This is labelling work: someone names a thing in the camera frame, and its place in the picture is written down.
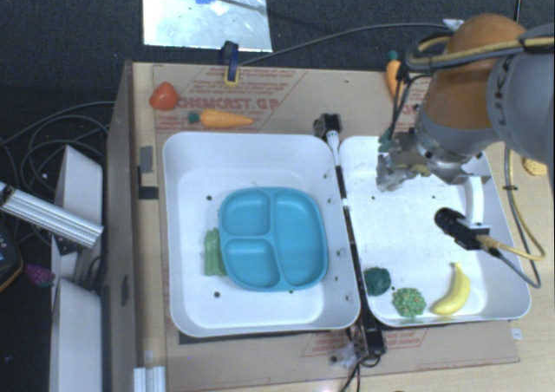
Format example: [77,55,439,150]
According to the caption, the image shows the purple grapes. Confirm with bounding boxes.
[23,263,56,289]

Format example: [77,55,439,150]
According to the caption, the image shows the dark green broccoli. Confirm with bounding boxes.
[362,266,393,297]

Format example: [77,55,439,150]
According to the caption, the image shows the blue divided plate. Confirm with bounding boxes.
[217,186,330,293]

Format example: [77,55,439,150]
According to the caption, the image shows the white plastic tray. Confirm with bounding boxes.
[337,134,532,328]
[161,130,362,338]

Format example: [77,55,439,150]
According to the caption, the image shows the orange carrot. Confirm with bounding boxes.
[186,108,255,129]
[385,49,407,99]

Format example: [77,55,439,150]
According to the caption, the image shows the brown cardboard board red print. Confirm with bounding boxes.
[151,62,521,379]

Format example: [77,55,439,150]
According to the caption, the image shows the green grapes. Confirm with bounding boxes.
[391,286,428,319]

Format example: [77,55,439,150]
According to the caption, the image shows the yellow banana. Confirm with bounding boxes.
[429,261,473,317]

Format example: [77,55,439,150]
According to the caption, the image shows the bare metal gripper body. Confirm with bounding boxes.
[387,132,474,186]

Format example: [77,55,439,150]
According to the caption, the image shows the black cylinder on white bracket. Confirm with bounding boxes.
[434,173,493,252]

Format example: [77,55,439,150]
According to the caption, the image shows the yellow biscuit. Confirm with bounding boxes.
[521,156,549,178]

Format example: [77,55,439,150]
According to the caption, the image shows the thin black and white rod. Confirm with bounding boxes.
[327,129,379,339]

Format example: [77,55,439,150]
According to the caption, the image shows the green asparagus bundle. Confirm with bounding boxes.
[203,227,228,278]

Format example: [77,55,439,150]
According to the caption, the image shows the black block with thin wires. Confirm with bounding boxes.
[313,113,344,140]
[346,323,388,366]

